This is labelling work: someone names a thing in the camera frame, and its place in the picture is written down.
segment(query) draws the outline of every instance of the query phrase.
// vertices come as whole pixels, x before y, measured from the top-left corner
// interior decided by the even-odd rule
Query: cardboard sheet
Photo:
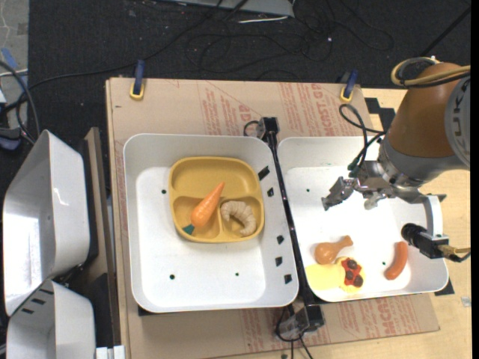
[[[274,335],[277,309],[220,310],[140,316],[130,281],[123,146],[153,133],[241,135],[249,121],[277,117],[280,138],[361,135],[338,113],[340,85],[276,82],[147,80],[142,101],[129,98],[132,79],[106,84],[122,343],[132,359],[218,358],[285,350]],[[352,104],[366,126],[361,89]],[[429,295],[325,304],[326,326],[305,335],[308,346],[437,331]]]

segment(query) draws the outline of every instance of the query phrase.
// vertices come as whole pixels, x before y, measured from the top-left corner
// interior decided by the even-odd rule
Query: divided yellow plate
[[[196,227],[189,235],[188,226],[196,205],[221,181],[225,182],[222,196],[211,219],[203,227]],[[251,166],[240,159],[226,157],[189,157],[177,161],[168,179],[170,208],[177,232],[193,242],[241,242],[257,236],[264,226],[264,205],[260,181]],[[228,222],[220,214],[220,207],[230,200],[243,201],[251,207],[257,229],[242,236],[243,228],[235,217]]]

